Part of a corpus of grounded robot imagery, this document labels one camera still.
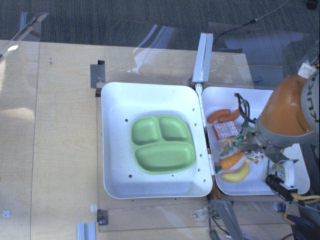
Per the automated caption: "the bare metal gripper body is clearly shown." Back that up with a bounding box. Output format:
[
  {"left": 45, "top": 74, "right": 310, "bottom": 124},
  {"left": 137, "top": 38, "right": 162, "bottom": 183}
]
[{"left": 237, "top": 131, "right": 270, "bottom": 157}]

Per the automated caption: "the yellow curved piece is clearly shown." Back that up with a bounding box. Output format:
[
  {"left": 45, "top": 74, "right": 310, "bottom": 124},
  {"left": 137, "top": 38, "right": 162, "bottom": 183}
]
[{"left": 222, "top": 138, "right": 237, "bottom": 150}]

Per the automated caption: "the orange carrot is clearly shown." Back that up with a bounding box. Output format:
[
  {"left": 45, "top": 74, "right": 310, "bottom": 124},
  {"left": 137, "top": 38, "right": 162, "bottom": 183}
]
[{"left": 214, "top": 151, "right": 247, "bottom": 174}]

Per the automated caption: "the small orange and white packet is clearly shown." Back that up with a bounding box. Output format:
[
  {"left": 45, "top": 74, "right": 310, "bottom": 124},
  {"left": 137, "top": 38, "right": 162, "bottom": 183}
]
[{"left": 246, "top": 151, "right": 266, "bottom": 165}]

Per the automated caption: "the red and white packet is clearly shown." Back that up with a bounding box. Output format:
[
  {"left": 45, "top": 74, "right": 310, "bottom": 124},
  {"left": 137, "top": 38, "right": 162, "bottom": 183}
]
[{"left": 211, "top": 120, "right": 240, "bottom": 141}]

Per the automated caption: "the yellow banana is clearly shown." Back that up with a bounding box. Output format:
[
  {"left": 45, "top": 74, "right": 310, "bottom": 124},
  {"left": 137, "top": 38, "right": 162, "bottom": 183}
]
[{"left": 221, "top": 159, "right": 251, "bottom": 183}]

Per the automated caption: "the orange-red sausage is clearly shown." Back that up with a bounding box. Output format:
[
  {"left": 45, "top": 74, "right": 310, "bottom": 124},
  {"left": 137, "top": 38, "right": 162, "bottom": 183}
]
[
  {"left": 217, "top": 108, "right": 241, "bottom": 124},
  {"left": 206, "top": 108, "right": 232, "bottom": 124}
]

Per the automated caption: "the white and green carton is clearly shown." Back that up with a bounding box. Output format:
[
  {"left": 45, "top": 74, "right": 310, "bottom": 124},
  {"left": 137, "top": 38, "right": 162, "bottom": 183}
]
[{"left": 267, "top": 161, "right": 287, "bottom": 183}]

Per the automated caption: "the white plastic tray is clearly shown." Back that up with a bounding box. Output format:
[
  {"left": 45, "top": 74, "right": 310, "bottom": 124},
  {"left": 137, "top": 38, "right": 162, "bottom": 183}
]
[
  {"left": 100, "top": 81, "right": 214, "bottom": 200},
  {"left": 201, "top": 86, "right": 311, "bottom": 197}
]

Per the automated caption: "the green divided plate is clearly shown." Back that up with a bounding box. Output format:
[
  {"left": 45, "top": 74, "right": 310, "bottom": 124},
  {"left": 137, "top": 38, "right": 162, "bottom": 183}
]
[{"left": 129, "top": 114, "right": 197, "bottom": 175}]

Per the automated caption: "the black cylinder on white bracket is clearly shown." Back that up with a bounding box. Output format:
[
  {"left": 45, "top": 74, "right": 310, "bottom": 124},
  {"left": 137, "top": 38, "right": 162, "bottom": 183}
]
[{"left": 265, "top": 159, "right": 299, "bottom": 201}]

